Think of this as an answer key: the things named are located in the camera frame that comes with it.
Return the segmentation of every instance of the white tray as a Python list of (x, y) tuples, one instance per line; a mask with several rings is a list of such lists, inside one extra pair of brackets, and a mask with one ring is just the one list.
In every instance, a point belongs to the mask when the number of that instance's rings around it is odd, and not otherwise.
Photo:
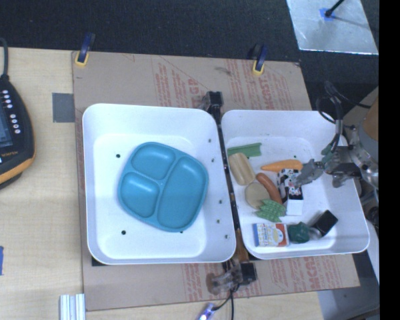
[[(261, 156), (249, 158), (255, 173), (261, 166), (284, 159), (302, 163), (310, 159), (320, 161), (321, 150), (332, 140), (335, 125), (326, 121), (316, 111), (247, 111), (232, 110), (224, 114), (222, 130), (226, 148), (262, 143)], [(245, 200), (245, 186), (232, 177), (235, 199), (241, 224), (243, 242), (247, 250), (259, 259), (333, 255), (364, 251), (369, 244), (369, 230), (363, 209), (352, 179), (340, 188), (332, 187), (332, 177), (326, 173), (318, 180), (302, 186), (304, 204), (300, 216), (282, 217), (286, 224), (302, 221), (311, 224), (325, 210), (337, 218), (337, 224), (326, 236), (304, 244), (288, 247), (256, 247), (253, 236), (254, 223), (268, 221), (256, 216), (255, 209)]]
[[(149, 141), (199, 160), (209, 174), (204, 204), (190, 228), (148, 225), (119, 204), (117, 186), (132, 151)], [(235, 232), (217, 126), (198, 109), (96, 104), (83, 114), (87, 243), (108, 264), (211, 263), (235, 251)]]

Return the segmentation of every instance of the blue marker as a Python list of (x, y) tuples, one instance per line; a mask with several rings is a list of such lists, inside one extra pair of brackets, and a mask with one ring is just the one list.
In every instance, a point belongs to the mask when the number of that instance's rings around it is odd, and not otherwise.
[(3, 258), (4, 258), (3, 250), (4, 249), (5, 248), (0, 245), (0, 276), (4, 275), (3, 274)]

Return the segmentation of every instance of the brown sausage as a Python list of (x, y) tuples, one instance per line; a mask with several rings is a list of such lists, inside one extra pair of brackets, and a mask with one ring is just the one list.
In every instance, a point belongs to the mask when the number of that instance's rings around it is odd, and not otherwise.
[(264, 187), (266, 188), (271, 200), (274, 200), (280, 204), (283, 204), (283, 201), (281, 200), (280, 196), (280, 191), (277, 188), (277, 186), (274, 185), (274, 183), (271, 181), (268, 176), (266, 176), (264, 173), (258, 173), (256, 174), (256, 180), (260, 182)]

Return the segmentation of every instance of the dark green object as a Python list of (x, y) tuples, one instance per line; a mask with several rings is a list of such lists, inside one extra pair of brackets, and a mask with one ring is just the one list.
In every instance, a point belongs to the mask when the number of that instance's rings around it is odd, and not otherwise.
[(306, 243), (309, 241), (309, 226), (303, 222), (287, 226), (287, 234), (291, 243)]
[(280, 217), (286, 215), (286, 208), (271, 199), (262, 200), (263, 205), (260, 206), (260, 210), (256, 211), (256, 215), (260, 218), (267, 219), (273, 223), (281, 223)]
[(243, 153), (247, 157), (258, 157), (261, 155), (260, 146), (262, 143), (252, 143), (250, 145), (231, 147), (227, 150), (227, 155), (230, 156), (236, 153)]

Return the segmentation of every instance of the blue mark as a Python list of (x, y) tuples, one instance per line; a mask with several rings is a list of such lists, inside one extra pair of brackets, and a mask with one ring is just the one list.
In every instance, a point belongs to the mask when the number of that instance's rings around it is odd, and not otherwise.
[(328, 10), (328, 8), (322, 8), (320, 9), (320, 15), (325, 21), (333, 21), (335, 18), (335, 14), (332, 12), (330, 17), (326, 17), (325, 13)]
[(4, 247), (2, 247), (1, 245), (0, 245), (0, 276), (2, 276), (2, 275), (4, 275), (3, 274), (3, 258), (4, 258), (4, 254), (3, 254), (3, 250), (4, 250), (5, 248)]

